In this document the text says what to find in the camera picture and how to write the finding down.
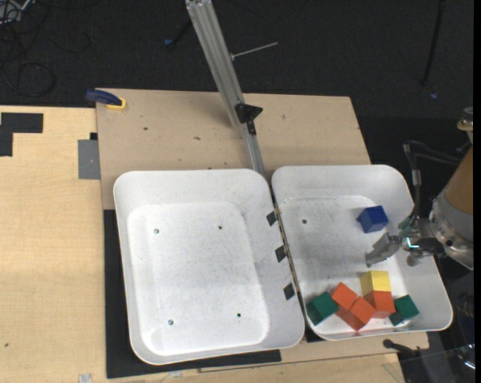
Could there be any green cube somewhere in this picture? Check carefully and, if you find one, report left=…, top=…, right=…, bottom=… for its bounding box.
left=306, top=290, right=340, bottom=327
left=388, top=294, right=421, bottom=327

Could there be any orange cube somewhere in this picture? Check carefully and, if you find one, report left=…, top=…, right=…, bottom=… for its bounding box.
left=330, top=282, right=361, bottom=312
left=341, top=296, right=377, bottom=332
left=363, top=290, right=397, bottom=320

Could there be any blue cube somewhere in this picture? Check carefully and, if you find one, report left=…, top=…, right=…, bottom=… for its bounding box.
left=356, top=204, right=390, bottom=235

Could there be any brown cardboard board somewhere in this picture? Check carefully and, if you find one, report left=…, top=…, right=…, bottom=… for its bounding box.
left=94, top=88, right=431, bottom=373

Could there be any yellow cube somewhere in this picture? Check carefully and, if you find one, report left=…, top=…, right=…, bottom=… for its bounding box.
left=359, top=270, right=392, bottom=298

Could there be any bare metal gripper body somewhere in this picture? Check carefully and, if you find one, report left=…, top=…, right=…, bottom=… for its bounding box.
left=397, top=218, right=475, bottom=271

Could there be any white plastic tray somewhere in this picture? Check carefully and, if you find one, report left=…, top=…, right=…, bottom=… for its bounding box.
left=112, top=168, right=306, bottom=366
left=270, top=164, right=454, bottom=342

